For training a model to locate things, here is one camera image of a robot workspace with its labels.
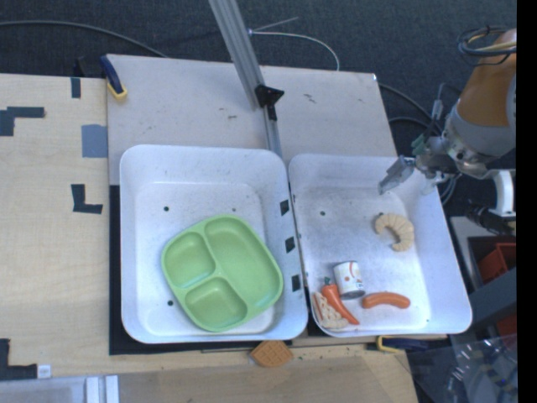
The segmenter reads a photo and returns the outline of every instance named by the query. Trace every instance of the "can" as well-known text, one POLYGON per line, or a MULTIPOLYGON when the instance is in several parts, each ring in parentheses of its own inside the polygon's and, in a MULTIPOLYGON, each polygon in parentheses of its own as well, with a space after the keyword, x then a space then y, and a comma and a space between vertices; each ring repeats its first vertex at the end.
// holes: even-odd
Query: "can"
POLYGON ((366 293, 362 282, 362 273, 356 261, 347 261, 335 266, 334 277, 342 299, 353 299, 366 293))

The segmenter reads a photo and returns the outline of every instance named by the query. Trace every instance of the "carrot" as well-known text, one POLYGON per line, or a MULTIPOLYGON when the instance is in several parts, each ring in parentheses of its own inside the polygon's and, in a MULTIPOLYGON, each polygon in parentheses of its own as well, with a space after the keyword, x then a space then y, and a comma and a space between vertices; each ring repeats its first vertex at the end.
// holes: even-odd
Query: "carrot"
POLYGON ((341 301, 339 291, 337 290, 337 285, 331 284, 328 278, 325 278, 325 282, 326 284, 322 287, 321 293, 324 297, 326 297, 328 304, 336 309, 341 316, 347 319, 351 324, 359 324, 360 322, 347 310, 341 301))

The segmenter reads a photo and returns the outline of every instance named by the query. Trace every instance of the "toy sausage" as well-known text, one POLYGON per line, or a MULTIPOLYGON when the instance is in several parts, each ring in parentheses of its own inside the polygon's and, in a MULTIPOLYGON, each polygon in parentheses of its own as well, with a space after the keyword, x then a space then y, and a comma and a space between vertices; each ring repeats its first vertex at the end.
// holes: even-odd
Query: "toy sausage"
POLYGON ((410 299, 395 292, 376 292, 362 298, 362 307, 370 309, 378 305, 391 305, 400 309, 410 306, 410 299))

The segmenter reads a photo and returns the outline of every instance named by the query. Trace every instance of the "green tray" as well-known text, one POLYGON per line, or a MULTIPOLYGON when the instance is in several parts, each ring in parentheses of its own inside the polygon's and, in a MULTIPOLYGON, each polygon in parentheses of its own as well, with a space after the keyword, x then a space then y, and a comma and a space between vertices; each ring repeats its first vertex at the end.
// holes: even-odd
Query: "green tray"
POLYGON ((234 215, 208 218, 172 238, 161 265, 186 314, 210 332, 249 321, 271 307, 284 288, 263 240, 234 215))

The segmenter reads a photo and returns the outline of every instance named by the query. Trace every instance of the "shrimp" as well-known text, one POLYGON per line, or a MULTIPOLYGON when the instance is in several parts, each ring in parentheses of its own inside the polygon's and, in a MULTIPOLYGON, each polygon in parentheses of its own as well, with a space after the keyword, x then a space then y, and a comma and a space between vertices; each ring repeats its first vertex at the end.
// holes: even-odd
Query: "shrimp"
POLYGON ((414 225, 407 218, 396 213, 382 213, 375 220, 375 231, 380 234, 386 227, 391 228, 399 239, 392 244, 394 251, 406 251, 414 243, 414 225))

